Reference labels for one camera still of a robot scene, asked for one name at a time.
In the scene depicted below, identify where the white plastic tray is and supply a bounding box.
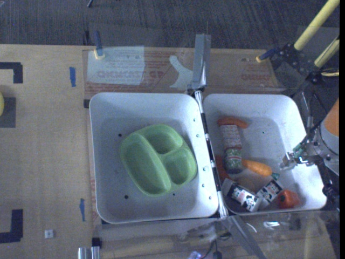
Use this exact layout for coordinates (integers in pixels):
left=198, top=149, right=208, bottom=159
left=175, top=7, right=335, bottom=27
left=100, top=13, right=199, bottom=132
left=202, top=93, right=328, bottom=216
left=88, top=91, right=220, bottom=224

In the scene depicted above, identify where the green divided plate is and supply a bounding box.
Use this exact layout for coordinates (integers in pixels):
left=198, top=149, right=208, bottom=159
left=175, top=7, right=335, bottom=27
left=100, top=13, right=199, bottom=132
left=119, top=124, right=198, bottom=197

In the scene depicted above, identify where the thin black and white rod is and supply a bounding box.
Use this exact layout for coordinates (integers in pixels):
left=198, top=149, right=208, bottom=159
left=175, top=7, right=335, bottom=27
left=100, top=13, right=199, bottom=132
left=194, top=90, right=229, bottom=219

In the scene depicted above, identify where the brown cardboard board, red print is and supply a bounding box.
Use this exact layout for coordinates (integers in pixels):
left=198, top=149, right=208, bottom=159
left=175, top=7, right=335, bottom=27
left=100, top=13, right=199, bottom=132
left=82, top=46, right=300, bottom=250

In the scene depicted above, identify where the red toy pepper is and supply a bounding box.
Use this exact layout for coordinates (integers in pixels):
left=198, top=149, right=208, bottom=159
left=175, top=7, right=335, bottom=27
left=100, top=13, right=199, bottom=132
left=277, top=189, right=300, bottom=210

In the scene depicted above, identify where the orange toy carrot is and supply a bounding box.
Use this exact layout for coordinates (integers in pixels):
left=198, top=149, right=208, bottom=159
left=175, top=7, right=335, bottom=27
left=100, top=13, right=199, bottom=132
left=241, top=158, right=281, bottom=180

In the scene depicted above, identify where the orange toy sausage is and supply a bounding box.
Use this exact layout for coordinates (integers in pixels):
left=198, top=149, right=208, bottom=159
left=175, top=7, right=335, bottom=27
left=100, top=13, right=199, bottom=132
left=217, top=116, right=249, bottom=130

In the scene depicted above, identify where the cow print milk carton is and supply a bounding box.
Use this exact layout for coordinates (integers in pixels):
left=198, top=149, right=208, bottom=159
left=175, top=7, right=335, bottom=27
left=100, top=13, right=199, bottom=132
left=256, top=179, right=284, bottom=208
left=222, top=178, right=263, bottom=213

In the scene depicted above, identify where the green and white can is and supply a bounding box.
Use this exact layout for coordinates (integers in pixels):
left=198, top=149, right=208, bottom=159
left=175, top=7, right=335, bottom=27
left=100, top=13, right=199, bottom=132
left=224, top=147, right=244, bottom=174

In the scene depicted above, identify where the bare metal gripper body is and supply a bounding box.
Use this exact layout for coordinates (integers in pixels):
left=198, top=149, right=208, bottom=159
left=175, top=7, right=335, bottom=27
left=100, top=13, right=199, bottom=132
left=301, top=133, right=340, bottom=176

